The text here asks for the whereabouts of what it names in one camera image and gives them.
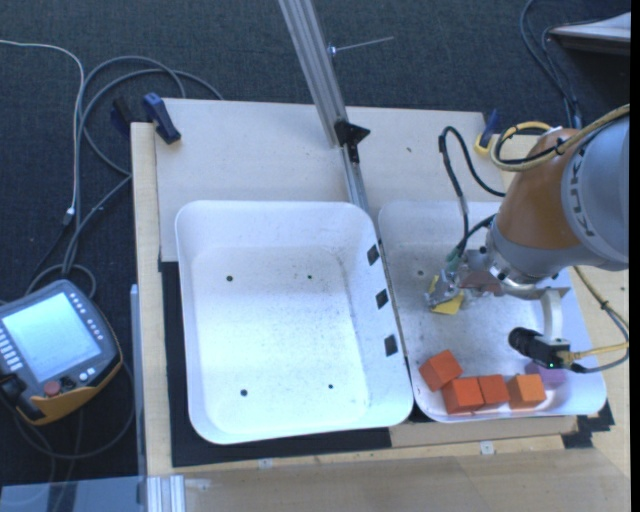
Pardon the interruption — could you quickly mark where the pale wood board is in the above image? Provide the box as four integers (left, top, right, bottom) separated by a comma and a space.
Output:
152, 97, 511, 264

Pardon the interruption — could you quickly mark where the yellow cube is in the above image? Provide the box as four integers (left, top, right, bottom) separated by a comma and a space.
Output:
429, 273, 466, 317

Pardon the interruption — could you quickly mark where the black cylinder on white bracket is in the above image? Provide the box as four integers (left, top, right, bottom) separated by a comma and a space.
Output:
499, 276, 574, 371

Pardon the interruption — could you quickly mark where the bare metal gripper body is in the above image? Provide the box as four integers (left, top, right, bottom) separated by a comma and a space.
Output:
455, 247, 524, 301

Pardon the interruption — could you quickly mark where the orange cube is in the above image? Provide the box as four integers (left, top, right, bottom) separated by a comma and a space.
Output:
440, 377, 486, 417
477, 373, 512, 408
417, 348, 465, 394
506, 372, 548, 413

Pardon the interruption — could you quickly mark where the white plastic tray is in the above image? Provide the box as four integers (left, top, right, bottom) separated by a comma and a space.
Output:
377, 199, 609, 425
173, 199, 416, 446

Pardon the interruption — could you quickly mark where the purple cube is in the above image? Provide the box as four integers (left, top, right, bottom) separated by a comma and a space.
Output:
523, 360, 567, 388

